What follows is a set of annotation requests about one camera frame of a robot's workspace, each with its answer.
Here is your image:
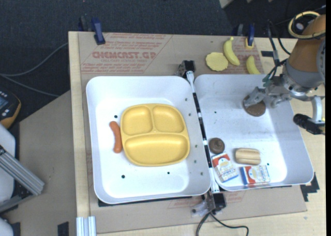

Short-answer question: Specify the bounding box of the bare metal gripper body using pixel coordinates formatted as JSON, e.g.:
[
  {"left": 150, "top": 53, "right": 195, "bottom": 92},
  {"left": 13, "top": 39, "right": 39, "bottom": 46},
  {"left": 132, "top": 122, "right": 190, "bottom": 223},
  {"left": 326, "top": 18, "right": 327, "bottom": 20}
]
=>
[{"left": 264, "top": 74, "right": 311, "bottom": 103}]

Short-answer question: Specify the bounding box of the brown round biscuit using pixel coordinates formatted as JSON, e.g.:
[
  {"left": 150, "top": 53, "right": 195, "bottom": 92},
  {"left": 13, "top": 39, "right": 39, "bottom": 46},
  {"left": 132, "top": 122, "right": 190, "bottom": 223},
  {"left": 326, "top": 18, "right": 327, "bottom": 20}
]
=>
[{"left": 244, "top": 100, "right": 267, "bottom": 118}]

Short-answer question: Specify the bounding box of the yellow banana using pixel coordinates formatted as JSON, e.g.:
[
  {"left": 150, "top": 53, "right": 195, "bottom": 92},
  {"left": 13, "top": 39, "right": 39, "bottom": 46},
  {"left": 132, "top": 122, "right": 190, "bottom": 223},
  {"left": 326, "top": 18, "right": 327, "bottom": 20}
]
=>
[
  {"left": 223, "top": 36, "right": 241, "bottom": 67},
  {"left": 246, "top": 55, "right": 262, "bottom": 75}
]

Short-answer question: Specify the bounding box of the white plastic tray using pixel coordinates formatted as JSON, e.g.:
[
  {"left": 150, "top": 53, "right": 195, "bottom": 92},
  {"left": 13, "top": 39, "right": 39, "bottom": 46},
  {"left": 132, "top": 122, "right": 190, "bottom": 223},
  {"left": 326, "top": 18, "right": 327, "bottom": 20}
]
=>
[
  {"left": 85, "top": 75, "right": 212, "bottom": 204},
  {"left": 193, "top": 74, "right": 315, "bottom": 192}
]

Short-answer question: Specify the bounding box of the yellow round biscuit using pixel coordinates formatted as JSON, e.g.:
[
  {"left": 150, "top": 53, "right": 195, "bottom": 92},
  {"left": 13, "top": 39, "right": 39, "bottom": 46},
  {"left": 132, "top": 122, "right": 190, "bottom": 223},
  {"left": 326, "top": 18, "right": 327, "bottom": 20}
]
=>
[{"left": 205, "top": 52, "right": 230, "bottom": 71}]

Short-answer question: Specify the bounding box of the thin black and white rod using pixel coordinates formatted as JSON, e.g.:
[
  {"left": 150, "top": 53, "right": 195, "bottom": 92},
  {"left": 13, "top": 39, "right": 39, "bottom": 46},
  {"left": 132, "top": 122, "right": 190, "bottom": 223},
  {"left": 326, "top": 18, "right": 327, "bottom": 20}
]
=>
[{"left": 186, "top": 71, "right": 220, "bottom": 193}]

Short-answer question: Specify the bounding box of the tan bread bun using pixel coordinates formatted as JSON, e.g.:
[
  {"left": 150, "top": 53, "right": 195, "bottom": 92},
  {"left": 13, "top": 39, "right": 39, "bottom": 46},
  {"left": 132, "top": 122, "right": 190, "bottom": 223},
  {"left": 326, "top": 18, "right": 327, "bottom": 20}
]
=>
[{"left": 234, "top": 147, "right": 261, "bottom": 166}]

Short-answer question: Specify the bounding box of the brown chocolate doughnut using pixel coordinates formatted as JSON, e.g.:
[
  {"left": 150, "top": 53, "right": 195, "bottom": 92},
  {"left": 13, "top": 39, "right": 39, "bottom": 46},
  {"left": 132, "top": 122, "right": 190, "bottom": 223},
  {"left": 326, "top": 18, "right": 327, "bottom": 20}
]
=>
[{"left": 208, "top": 137, "right": 225, "bottom": 155}]

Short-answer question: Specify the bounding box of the yellow divided plate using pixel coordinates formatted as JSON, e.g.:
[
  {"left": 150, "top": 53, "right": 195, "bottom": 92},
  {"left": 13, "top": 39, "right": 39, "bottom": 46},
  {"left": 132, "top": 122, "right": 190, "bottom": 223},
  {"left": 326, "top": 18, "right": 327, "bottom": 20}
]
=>
[{"left": 120, "top": 103, "right": 191, "bottom": 167}]

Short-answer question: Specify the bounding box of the orange sausage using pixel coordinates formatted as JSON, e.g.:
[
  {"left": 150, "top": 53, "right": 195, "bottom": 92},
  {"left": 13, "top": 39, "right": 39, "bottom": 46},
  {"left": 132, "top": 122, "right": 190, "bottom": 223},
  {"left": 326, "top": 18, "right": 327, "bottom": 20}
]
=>
[{"left": 109, "top": 120, "right": 123, "bottom": 154}]

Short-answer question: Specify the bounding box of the brown cardboard board red print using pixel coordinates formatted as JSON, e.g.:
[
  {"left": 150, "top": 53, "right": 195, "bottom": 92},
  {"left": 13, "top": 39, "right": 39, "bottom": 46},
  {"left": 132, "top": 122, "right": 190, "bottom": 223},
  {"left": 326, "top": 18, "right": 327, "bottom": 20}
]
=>
[{"left": 77, "top": 32, "right": 308, "bottom": 234}]

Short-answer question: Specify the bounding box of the black cylinder on white bracket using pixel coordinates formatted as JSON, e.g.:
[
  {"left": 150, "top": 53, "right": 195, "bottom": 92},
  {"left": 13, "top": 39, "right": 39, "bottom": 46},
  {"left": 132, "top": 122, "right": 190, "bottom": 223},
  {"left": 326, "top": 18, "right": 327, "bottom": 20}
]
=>
[{"left": 293, "top": 95, "right": 326, "bottom": 136}]

